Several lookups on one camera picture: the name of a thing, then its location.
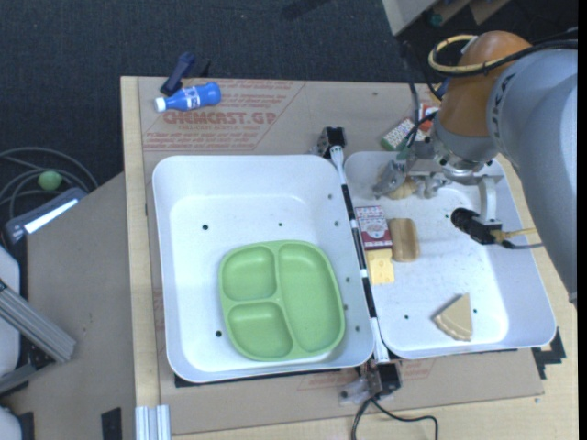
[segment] yellow block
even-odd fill
[[[395,281],[392,250],[390,248],[370,250],[365,255],[367,258],[367,271],[372,285]]]

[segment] cheese wedge toy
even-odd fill
[[[455,302],[434,317],[438,328],[459,341],[471,341],[473,334],[471,320],[471,297],[461,295]]]

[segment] black floor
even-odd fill
[[[547,38],[578,26],[578,0],[513,0],[481,27],[467,9],[440,28],[422,17],[397,38],[381,0],[0,0],[0,15],[0,151],[56,149],[103,183],[123,168],[122,75],[168,76],[190,50],[197,68],[210,61],[210,77],[420,83],[425,69],[404,66],[402,42],[424,62],[459,33]],[[19,158],[69,168],[35,152]],[[0,192],[23,171],[0,159]]]

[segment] white bottle cap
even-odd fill
[[[167,110],[165,98],[155,98],[155,109],[157,109],[158,113],[162,113],[163,111]]]

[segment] white tray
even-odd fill
[[[531,250],[480,245],[451,223],[456,208],[481,210],[475,186],[452,183],[432,199],[417,194],[402,200],[375,199],[371,187],[395,158],[393,152],[359,152],[345,163],[354,206],[379,204],[388,219],[411,218],[419,238],[420,257],[394,262],[395,283],[372,287],[385,345],[403,358],[425,358],[548,344],[556,323]],[[480,174],[504,176],[504,170],[494,161]],[[523,228],[505,177],[495,192],[496,218],[504,230]],[[524,236],[513,240],[527,244]],[[445,335],[433,321],[463,293],[471,296],[470,342]]]
[[[313,155],[174,156],[153,172],[167,356],[192,382],[356,367],[373,334],[336,170]],[[217,269],[231,249],[281,239],[319,246],[335,271],[346,330],[330,352],[259,362],[232,346]]]

